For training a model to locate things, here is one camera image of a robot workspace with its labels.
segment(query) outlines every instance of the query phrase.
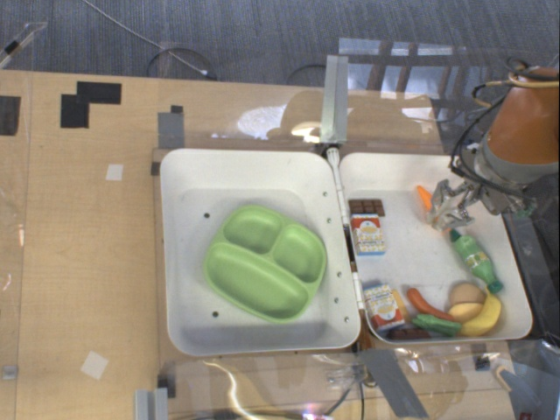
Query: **green divided plate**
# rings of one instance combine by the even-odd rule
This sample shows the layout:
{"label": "green divided plate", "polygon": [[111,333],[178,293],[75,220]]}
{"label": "green divided plate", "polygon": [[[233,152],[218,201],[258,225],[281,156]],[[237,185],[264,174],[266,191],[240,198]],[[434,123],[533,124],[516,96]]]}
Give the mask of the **green divided plate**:
{"label": "green divided plate", "polygon": [[263,206],[243,206],[220,227],[204,274],[214,291],[270,322],[299,317],[325,274],[325,245],[307,227]]}

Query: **potato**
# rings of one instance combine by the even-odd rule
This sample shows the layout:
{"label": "potato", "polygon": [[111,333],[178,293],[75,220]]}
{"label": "potato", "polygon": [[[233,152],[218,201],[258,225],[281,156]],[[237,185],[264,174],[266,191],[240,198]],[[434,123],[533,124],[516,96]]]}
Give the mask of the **potato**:
{"label": "potato", "polygon": [[484,304],[486,298],[486,294],[472,283],[456,284],[449,295],[451,306],[464,303]]}
{"label": "potato", "polygon": [[480,314],[480,311],[482,311],[482,306],[484,305],[474,304],[472,302],[455,304],[447,313],[453,316],[455,322],[464,324],[465,322],[476,318]]}

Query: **gray carpet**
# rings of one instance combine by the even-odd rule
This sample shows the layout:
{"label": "gray carpet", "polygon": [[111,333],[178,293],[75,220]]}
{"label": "gray carpet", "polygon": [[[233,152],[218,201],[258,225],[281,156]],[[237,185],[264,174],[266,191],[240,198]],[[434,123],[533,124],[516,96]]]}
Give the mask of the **gray carpet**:
{"label": "gray carpet", "polygon": [[[285,83],[297,67],[337,53],[339,38],[526,51],[541,63],[558,52],[559,0],[89,1],[161,45],[194,50],[206,60],[185,58],[222,81]],[[0,44],[30,21],[49,24],[36,70],[141,76],[158,52],[80,0],[0,0]],[[162,59],[153,75],[168,73]],[[196,77],[183,66],[173,72]]]}

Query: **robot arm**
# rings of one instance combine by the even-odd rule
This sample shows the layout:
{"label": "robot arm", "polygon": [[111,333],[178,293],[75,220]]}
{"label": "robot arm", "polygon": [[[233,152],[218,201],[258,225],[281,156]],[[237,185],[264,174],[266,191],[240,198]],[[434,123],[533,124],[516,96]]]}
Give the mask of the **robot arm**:
{"label": "robot arm", "polygon": [[[483,102],[486,111],[458,140],[451,170],[464,182],[457,188],[451,188],[447,179],[437,184],[428,214],[435,229],[471,224],[474,218],[467,208],[479,200],[491,214],[528,215],[535,202],[524,190],[542,176],[558,173],[558,71],[520,64],[509,81],[498,83],[511,87],[507,95],[494,105]],[[478,147],[464,149],[470,129],[498,106],[500,111]]]}

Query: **white tray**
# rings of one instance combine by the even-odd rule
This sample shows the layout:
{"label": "white tray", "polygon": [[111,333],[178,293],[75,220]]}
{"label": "white tray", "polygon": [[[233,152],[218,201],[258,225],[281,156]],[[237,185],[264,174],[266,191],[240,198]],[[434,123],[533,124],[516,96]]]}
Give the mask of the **white tray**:
{"label": "white tray", "polygon": [[[323,158],[306,152],[175,150],[160,174],[167,322],[175,347],[209,356],[340,348],[355,341],[360,318],[333,174]],[[204,278],[202,263],[215,232],[246,204],[301,222],[325,244],[323,281],[304,314],[289,324],[271,324],[230,304]]]}
{"label": "white tray", "polygon": [[[342,160],[340,176],[346,203],[352,199],[381,199],[385,207],[381,229],[387,252],[380,256],[356,257],[364,287],[374,283],[389,284],[401,293],[405,304],[408,304],[406,290],[416,287],[440,310],[449,309],[449,290],[455,283],[467,281],[484,288],[452,249],[449,235],[439,233],[425,223],[425,211],[416,186],[433,191],[439,180],[449,179],[452,186],[460,182],[451,174],[448,164],[448,157],[401,154],[355,153]],[[476,221],[458,231],[472,235],[493,261],[496,276],[504,285],[497,294],[502,302],[500,320],[486,337],[438,341],[522,338],[529,333],[533,319],[503,220],[489,214],[481,203],[469,207],[469,213]],[[411,314],[415,312],[410,304],[407,307]]]}

